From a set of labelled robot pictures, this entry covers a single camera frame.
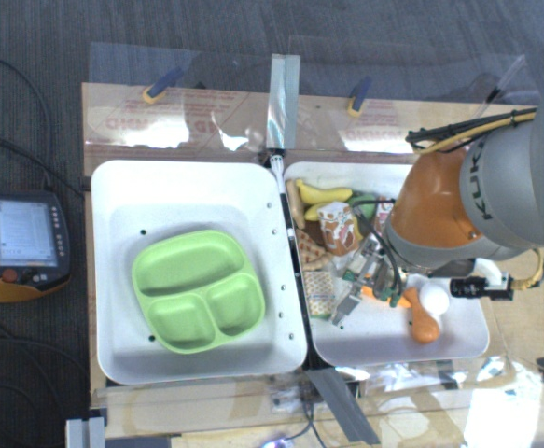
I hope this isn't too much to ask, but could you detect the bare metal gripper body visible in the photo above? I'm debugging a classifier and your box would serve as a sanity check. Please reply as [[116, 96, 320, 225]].
[[343, 235, 398, 299]]

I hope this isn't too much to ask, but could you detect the white packet with orange pattern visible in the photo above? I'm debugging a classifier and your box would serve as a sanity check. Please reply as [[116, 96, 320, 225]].
[[303, 270, 339, 319]]

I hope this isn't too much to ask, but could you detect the orange and white carton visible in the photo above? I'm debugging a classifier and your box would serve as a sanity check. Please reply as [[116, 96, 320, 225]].
[[316, 201, 364, 258]]

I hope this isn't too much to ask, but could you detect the white plastic tray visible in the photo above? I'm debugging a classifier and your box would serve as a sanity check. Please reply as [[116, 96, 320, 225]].
[[90, 159, 309, 386], [282, 161, 491, 369]]

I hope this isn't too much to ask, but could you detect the orange carrot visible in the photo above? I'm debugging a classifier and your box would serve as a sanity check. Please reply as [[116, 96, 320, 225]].
[[359, 285, 413, 310]]

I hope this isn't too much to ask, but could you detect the red and white packet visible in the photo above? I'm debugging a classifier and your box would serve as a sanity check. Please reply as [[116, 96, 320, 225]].
[[373, 197, 397, 238]]

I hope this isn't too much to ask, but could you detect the green toy vegetable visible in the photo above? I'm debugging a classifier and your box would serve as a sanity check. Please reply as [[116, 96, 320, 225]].
[[347, 194, 378, 221]]

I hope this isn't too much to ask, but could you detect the tan waffle biscuit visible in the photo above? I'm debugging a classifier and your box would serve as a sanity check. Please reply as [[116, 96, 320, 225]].
[[294, 228, 334, 271]]

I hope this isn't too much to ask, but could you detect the white egg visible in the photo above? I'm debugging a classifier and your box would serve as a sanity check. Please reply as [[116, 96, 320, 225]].
[[418, 282, 452, 317]]

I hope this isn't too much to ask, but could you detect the small yellow toy fruit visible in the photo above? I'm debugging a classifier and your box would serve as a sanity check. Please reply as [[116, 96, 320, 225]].
[[303, 202, 334, 223]]

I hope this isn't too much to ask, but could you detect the yellow banana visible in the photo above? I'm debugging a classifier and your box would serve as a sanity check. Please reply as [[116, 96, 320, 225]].
[[295, 178, 354, 206]]

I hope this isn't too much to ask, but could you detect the tan bread stick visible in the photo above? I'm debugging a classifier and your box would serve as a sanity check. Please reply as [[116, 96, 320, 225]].
[[285, 179, 307, 231]]

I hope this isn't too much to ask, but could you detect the green divided plate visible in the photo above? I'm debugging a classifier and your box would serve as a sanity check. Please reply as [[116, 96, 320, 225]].
[[131, 229, 267, 356]]

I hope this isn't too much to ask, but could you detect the black cylinder on white bracket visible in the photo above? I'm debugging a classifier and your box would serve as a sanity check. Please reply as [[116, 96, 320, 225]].
[[449, 257, 516, 301]]

